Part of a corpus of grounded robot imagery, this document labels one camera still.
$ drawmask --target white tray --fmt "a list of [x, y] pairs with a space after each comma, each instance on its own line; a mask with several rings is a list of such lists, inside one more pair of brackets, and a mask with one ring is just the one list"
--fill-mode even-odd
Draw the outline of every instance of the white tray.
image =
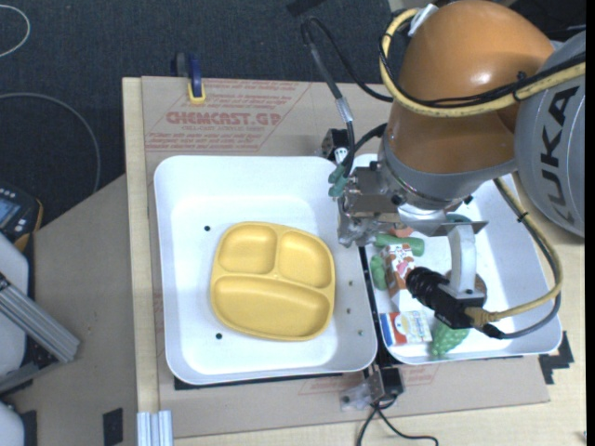
[[[338, 374], [367, 367], [377, 337], [358, 249], [337, 242], [335, 166], [320, 157], [174, 156], [155, 171], [165, 355], [192, 385]], [[221, 234], [241, 221], [279, 223], [319, 236], [335, 259], [333, 319], [312, 340], [255, 338], [227, 328], [209, 300]]]
[[[376, 159], [375, 155], [362, 155], [354, 161], [356, 165], [367, 166]], [[511, 176], [504, 179], [512, 187]], [[492, 181], [483, 183], [474, 193], [470, 204], [463, 204], [456, 211], [472, 221], [488, 221], [488, 224], [476, 235], [477, 273], [487, 287], [485, 308], [501, 311], [523, 304], [545, 294], [551, 286], [546, 282], [537, 250], [528, 231], [504, 201]], [[450, 246], [443, 237], [428, 238], [418, 232], [411, 236], [422, 238], [425, 243], [423, 256], [416, 257], [416, 266], [423, 266], [444, 274], [451, 269]], [[379, 249], [367, 246], [369, 258]], [[387, 291], [375, 288], [375, 300], [378, 313], [392, 312], [392, 305]], [[431, 309], [425, 308], [415, 299], [416, 308], [427, 314], [430, 328], [436, 322]], [[546, 317], [553, 302], [548, 302], [522, 315], [504, 319], [496, 324], [503, 332], [515, 332], [533, 325]], [[440, 358], [430, 354], [429, 344], [404, 346], [386, 345], [390, 355], [396, 360], [408, 364], [423, 364], [442, 361], [463, 361], [511, 357], [529, 354], [548, 353], [555, 350], [562, 341], [562, 327], [556, 316], [552, 321], [535, 332], [511, 340], [497, 340], [471, 330], [469, 336], [456, 348]]]

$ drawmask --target wire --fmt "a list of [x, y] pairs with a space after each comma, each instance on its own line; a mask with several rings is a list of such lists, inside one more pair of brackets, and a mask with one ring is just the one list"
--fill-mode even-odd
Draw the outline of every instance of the wire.
[[[529, 231], [529, 233], [535, 240], [535, 243], [537, 244], [537, 246], [539, 247], [539, 249], [545, 256], [546, 260], [548, 261], [549, 266], [552, 271], [552, 274], [553, 274], [553, 277], [554, 277], [554, 287], [552, 287], [546, 294], [538, 297], [537, 299], [527, 302], [527, 303], [524, 303], [524, 304], [520, 304], [519, 306], [516, 306], [515, 308], [510, 308], [510, 309], [503, 310], [500, 312], [489, 312], [483, 308], [466, 308], [465, 313], [471, 317], [473, 325], [476, 328], [479, 328], [481, 330], [482, 328], [484, 328], [484, 326], [486, 324], [488, 324], [490, 322], [501, 321], [502, 319], [505, 319], [507, 317], [521, 314], [523, 312], [526, 312], [527, 310], [537, 308], [537, 307], [541, 306], [542, 304], [545, 304], [546, 302], [550, 301], [551, 299], [556, 298], [554, 308], [552, 309], [550, 314], [548, 316], [546, 316], [546, 318], [544, 318], [542, 321], [539, 321], [537, 324], [535, 324], [531, 327], [528, 327], [527, 329], [523, 329], [523, 331], [526, 331], [525, 333], [528, 334], [529, 332], [533, 332], [537, 328], [541, 327], [547, 321], [550, 321], [557, 313], [557, 310], [560, 306], [560, 293], [562, 290], [562, 277], [563, 277], [562, 276], [562, 263], [560, 261], [560, 258], [558, 257], [558, 254], [553, 249], [553, 247], [549, 243], [548, 239], [546, 238], [546, 236], [544, 235], [542, 230], [536, 225], [536, 223], [529, 216], [529, 214], [523, 210], [521, 203], [512, 194], [512, 191], [507, 186], [506, 182], [504, 180], [502, 180], [501, 178], [496, 178], [496, 179], [494, 179], [494, 183], [496, 184], [496, 187], [498, 188], [498, 190], [500, 191], [500, 193], [502, 194], [502, 196], [504, 197], [506, 202], [509, 204], [511, 209], [514, 211], [515, 215], [517, 215], [518, 219], [527, 228], [527, 230]], [[487, 328], [488, 332], [490, 332], [490, 331], [493, 332], [495, 329], [496, 328], [494, 326]], [[513, 333], [513, 334], [503, 334], [503, 335], [520, 336], [520, 335], [524, 335], [522, 333], [523, 331], [520, 331], [521, 332], [520, 334]], [[499, 338], [514, 338], [514, 337], [503, 336], [503, 337], [499, 337]]]
[[343, 160], [343, 166], [345, 167], [345, 177], [348, 177], [351, 173], [351, 169], [353, 168], [353, 154], [355, 153], [355, 133], [353, 132], [353, 123], [348, 121], [347, 125], [347, 137], [350, 144], [350, 151]]
[[394, 396], [392, 398], [392, 400], [390, 400], [388, 403], [381, 405], [380, 402], [376, 402], [376, 403], [372, 403], [370, 406], [372, 406], [372, 412], [368, 415], [368, 417], [365, 419], [364, 424], [362, 425], [362, 427], [360, 428], [360, 431], [357, 435], [357, 439], [356, 439], [356, 446], [362, 446], [362, 441], [364, 440], [364, 433], [366, 431], [366, 429], [368, 428], [370, 422], [372, 421], [372, 419], [374, 418], [375, 414], [378, 414], [378, 416], [380, 416], [380, 418], [382, 419], [382, 421], [384, 421], [384, 423], [386, 423], [386, 425], [392, 430], [393, 433], [395, 433], [396, 435], [400, 436], [401, 438], [404, 439], [410, 439], [410, 440], [421, 440], [421, 439], [428, 439], [430, 441], [434, 442], [435, 446], [439, 446], [439, 442], [436, 438], [434, 438], [433, 436], [429, 436], [429, 435], [422, 435], [422, 436], [411, 436], [411, 435], [406, 435], [403, 432], [399, 431], [389, 420], [389, 418], [387, 418], [384, 413], [382, 412], [382, 410], [386, 410], [387, 408], [389, 408], [390, 406], [392, 406], [392, 404], [397, 400], [397, 397]]
[[380, 39], [380, 75], [384, 85], [395, 100], [406, 109], [431, 117], [466, 117], [474, 114], [497, 111], [512, 104], [530, 98], [555, 85], [583, 75], [586, 72], [586, 52], [540, 72], [534, 76], [520, 79], [510, 85], [503, 85], [473, 96], [423, 100], [407, 94], [398, 85], [390, 71], [388, 56], [392, 36], [408, 24], [417, 14], [417, 9], [406, 10], [392, 20]]
[[353, 147], [353, 151], [349, 151], [348, 154], [346, 155], [345, 159], [343, 159], [342, 164], [346, 167], [345, 168], [346, 173], [348, 173], [348, 168], [349, 168], [349, 172], [351, 171], [351, 168], [353, 167], [353, 159], [355, 158], [355, 154], [357, 153], [357, 151], [359, 149], [361, 149], [364, 146], [364, 144], [366, 142], [368, 142], [369, 140], [371, 140], [372, 138], [374, 138], [374, 137], [381, 138], [382, 135], [384, 134], [384, 131], [386, 130], [386, 128], [387, 128], [387, 123], [377, 125], [372, 130], [365, 133], [362, 136], [362, 138], [360, 138], [360, 140], [357, 141], [357, 143]]
[[99, 151], [99, 144], [97, 142], [97, 138], [95, 137], [95, 134], [93, 134], [93, 129], [91, 129], [91, 126], [88, 124], [88, 122], [85, 120], [85, 118], [81, 114], [79, 114], [74, 108], [72, 108], [71, 106], [66, 104], [65, 102], [62, 102], [61, 100], [56, 99], [56, 98], [52, 98], [51, 96], [46, 96], [45, 94], [37, 94], [37, 93], [0, 94], [0, 100], [10, 99], [10, 98], [37, 98], [37, 99], [46, 100], [46, 101], [49, 101], [49, 102], [52, 102], [54, 104], [61, 106], [65, 110], [72, 113], [79, 121], [81, 121], [81, 123], [83, 124], [83, 126], [86, 129], [86, 132], [91, 136], [91, 140], [93, 141], [93, 147], [95, 149], [95, 157], [97, 160], [97, 171], [96, 171], [96, 175], [95, 175], [95, 185], [93, 187], [93, 193], [95, 193], [99, 189], [99, 180], [100, 180], [100, 176], [101, 176], [101, 154]]
[[358, 75], [355, 73], [355, 70], [353, 69], [353, 66], [351, 65], [351, 63], [347, 60], [347, 58], [343, 55], [342, 51], [339, 49], [337, 42], [335, 41], [335, 38], [333, 37], [333, 35], [330, 33], [328, 28], [326, 28], [326, 26], [316, 17], [307, 17], [301, 25], [301, 34], [302, 34], [302, 39], [304, 40], [305, 45], [309, 46], [310, 48], [312, 46], [315, 46], [312, 35], [311, 35], [311, 31], [310, 31], [310, 26], [312, 26], [312, 25], [315, 25], [320, 30], [322, 30], [322, 32], [324, 33], [324, 35], [326, 36], [328, 41], [331, 43], [331, 45], [335, 49], [335, 52], [337, 53], [339, 59], [341, 60], [343, 67], [345, 68], [348, 75], [350, 76], [350, 78], [353, 80], [353, 82], [357, 86], [359, 86], [366, 94], [368, 94], [369, 96], [372, 96], [373, 98], [376, 98], [376, 99], [379, 99], [379, 100], [382, 100], [385, 102], [392, 102], [392, 97], [377, 93], [374, 89], [370, 88], [366, 83], [364, 83], [358, 77]]
[[[306, 20], [306, 22], [302, 23], [302, 25], [301, 25], [302, 38], [304, 40], [304, 43], [306, 45], [308, 45], [308, 47], [310, 48], [310, 52], [312, 54], [312, 58], [314, 59], [314, 63], [316, 64], [316, 67], [318, 68], [318, 71], [320, 72], [321, 76], [326, 81], [326, 85], [328, 86], [331, 93], [333, 94], [335, 101], [337, 103], [339, 103], [339, 102], [341, 103], [340, 107], [339, 107], [339, 104], [337, 105], [337, 108], [339, 109], [339, 112], [341, 112], [341, 117], [343, 117], [343, 119], [345, 120], [345, 124], [347, 127], [347, 140], [349, 142], [349, 153], [353, 153], [354, 147], [355, 147], [355, 133], [353, 131], [353, 122], [350, 121], [349, 118], [344, 117], [344, 114], [343, 114], [344, 111], [349, 110], [349, 108], [347, 107], [347, 100], [345, 100], [345, 98], [343, 98], [343, 94], [341, 93], [341, 90], [338, 88], [338, 85], [335, 82], [335, 80], [333, 79], [333, 76], [326, 69], [323, 59], [321, 58], [320, 53], [318, 52], [318, 48], [314, 44], [313, 40], [311, 39], [311, 35], [310, 35], [310, 32], [307, 27], [307, 21], [308, 20]], [[348, 168], [346, 170], [346, 173], [343, 174], [343, 178], [347, 178], [349, 176], [351, 167], [352, 167], [352, 163], [353, 163], [353, 159], [351, 158], [351, 162], [349, 164], [343, 164], [343, 166]]]
[[5, 8], [7, 10], [16, 11], [19, 15], [21, 15], [25, 19], [25, 23], [27, 24], [27, 32], [22, 37], [22, 39], [20, 40], [20, 42], [16, 46], [13, 46], [12, 48], [10, 48], [8, 51], [5, 51], [4, 53], [0, 53], [0, 58], [3, 58], [4, 56], [8, 56], [11, 53], [14, 53], [15, 51], [17, 51], [29, 39], [29, 35], [31, 34], [31, 22], [27, 18], [27, 15], [25, 15], [25, 13], [22, 10], [19, 10], [16, 7], [12, 7], [10, 5], [2, 5], [2, 4], [0, 4], [0, 8]]

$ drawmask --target yellow divided plate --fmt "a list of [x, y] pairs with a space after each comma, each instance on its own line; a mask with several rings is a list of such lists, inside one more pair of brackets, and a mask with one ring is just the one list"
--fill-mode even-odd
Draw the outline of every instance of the yellow divided plate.
[[211, 305], [228, 327], [277, 340], [308, 340], [324, 331], [335, 304], [335, 263], [306, 231], [243, 222], [219, 241]]

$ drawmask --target metal bracket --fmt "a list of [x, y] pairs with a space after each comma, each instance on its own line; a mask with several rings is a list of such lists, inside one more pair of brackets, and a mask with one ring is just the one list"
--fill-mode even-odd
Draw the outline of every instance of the metal bracket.
[[169, 410], [137, 413], [137, 446], [174, 446], [174, 428]]
[[355, 387], [348, 388], [339, 393], [341, 411], [364, 410], [370, 404], [384, 397], [384, 385], [380, 370], [376, 368], [364, 378], [363, 382]]
[[74, 360], [80, 341], [0, 273], [0, 312], [59, 361]]

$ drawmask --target dark carpet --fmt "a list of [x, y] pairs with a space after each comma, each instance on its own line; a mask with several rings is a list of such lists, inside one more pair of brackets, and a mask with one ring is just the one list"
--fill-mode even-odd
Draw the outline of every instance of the dark carpet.
[[[569, 24], [557, 0], [523, 0], [532, 18]], [[99, 186], [125, 172], [121, 81], [169, 75], [177, 51], [192, 51], [206, 77], [321, 81], [301, 41], [306, 16], [320, 18], [363, 80], [379, 83], [377, 41], [390, 21], [387, 0], [0, 0], [22, 10], [31, 35], [0, 58], [0, 180], [40, 199], [50, 222], [96, 188], [95, 146], [69, 110], [95, 135], [101, 153]], [[23, 18], [0, 7], [0, 54], [24, 35]], [[329, 71], [350, 81], [321, 37]]]

